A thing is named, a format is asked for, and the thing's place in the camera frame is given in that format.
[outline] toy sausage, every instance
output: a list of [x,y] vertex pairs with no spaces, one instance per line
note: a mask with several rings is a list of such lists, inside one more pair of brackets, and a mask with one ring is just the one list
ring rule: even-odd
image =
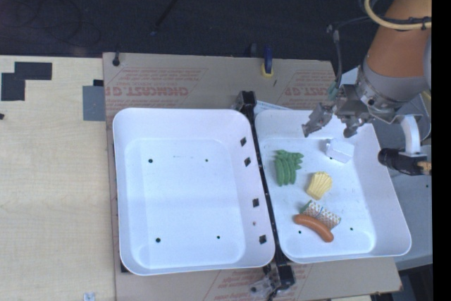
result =
[[293,221],[298,225],[306,226],[318,233],[324,242],[332,242],[333,234],[329,228],[320,220],[306,214],[297,214],[293,217]]

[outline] white object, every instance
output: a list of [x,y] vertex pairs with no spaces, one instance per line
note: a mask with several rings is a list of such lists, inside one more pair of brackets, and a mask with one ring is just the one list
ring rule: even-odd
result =
[[275,245],[252,129],[231,109],[113,120],[123,265],[147,276],[268,264]]
[[[266,110],[255,120],[283,253],[301,264],[406,254],[411,235],[388,169],[378,162],[380,146],[373,125],[363,125],[355,136],[345,139],[345,125],[334,116],[327,126],[306,138],[302,124],[308,122],[310,113]],[[354,145],[354,156],[347,163],[326,156],[331,139]],[[274,157],[278,149],[304,155],[294,185],[277,184]],[[332,229],[332,242],[322,241],[314,231],[292,220],[311,199],[305,190],[317,171],[325,171],[333,179],[332,188],[318,201],[341,217]]]
[[333,138],[326,144],[326,156],[336,161],[346,163],[354,156],[354,145]]

